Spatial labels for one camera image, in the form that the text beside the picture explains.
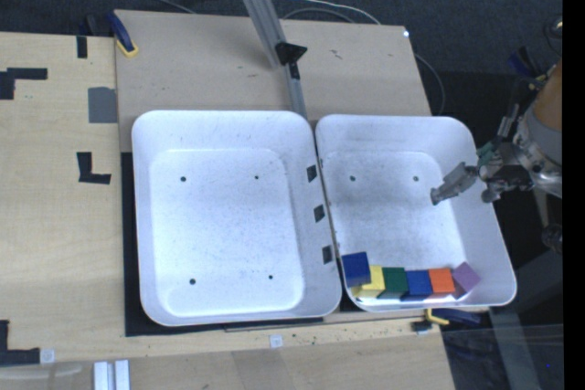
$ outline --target white tray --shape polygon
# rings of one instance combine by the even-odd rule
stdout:
[[[516,295],[494,207],[478,181],[431,203],[432,187],[458,163],[477,160],[473,136],[448,117],[330,115],[316,128],[319,157],[340,255],[366,251],[370,264],[455,268],[466,260],[481,282],[455,300],[361,299],[366,311],[503,305]]]
[[[337,307],[306,120],[288,111],[150,111],[132,140],[140,294],[151,319],[265,321]]]

